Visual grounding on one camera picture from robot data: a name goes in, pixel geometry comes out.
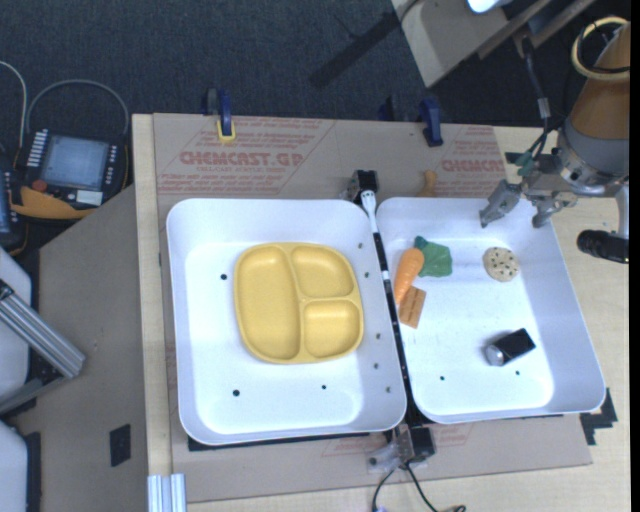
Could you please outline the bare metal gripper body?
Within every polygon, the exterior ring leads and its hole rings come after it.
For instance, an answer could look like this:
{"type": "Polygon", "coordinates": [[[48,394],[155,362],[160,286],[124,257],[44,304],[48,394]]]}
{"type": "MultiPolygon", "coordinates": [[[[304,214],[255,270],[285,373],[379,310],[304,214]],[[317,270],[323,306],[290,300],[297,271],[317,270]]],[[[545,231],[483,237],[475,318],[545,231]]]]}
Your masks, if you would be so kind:
{"type": "Polygon", "coordinates": [[[518,170],[521,190],[539,205],[573,203],[578,198],[613,197],[625,183],[625,162],[588,162],[573,151],[555,151],[529,160],[518,170]]]}

